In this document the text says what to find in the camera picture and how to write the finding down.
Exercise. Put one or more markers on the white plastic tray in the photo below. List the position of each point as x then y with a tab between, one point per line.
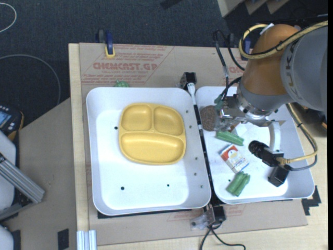
145	186
260	186

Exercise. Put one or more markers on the green toy celery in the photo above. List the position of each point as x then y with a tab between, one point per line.
230	137

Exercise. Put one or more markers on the thin black and white rod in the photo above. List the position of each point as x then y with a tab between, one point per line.
200	129

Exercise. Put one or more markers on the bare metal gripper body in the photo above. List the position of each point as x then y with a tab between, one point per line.
247	113

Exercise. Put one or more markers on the green toy asparagus bundle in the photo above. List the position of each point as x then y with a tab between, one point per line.
238	184

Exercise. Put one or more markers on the black cylinder on white bracket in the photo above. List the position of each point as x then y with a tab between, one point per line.
273	157

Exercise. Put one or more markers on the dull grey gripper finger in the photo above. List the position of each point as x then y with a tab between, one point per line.
227	114
221	125

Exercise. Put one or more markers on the green toy vegetable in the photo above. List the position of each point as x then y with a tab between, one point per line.
121	84

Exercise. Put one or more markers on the white and orange carton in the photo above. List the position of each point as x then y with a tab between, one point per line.
234	158

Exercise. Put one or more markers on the yellow divided plate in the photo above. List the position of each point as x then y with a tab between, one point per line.
152	144

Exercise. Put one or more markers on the brown cardboard board red print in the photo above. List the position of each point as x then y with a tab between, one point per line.
156	64

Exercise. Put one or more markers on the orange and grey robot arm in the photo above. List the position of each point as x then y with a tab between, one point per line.
268	69

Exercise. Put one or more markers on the brown round biscuit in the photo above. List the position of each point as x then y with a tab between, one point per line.
208	117

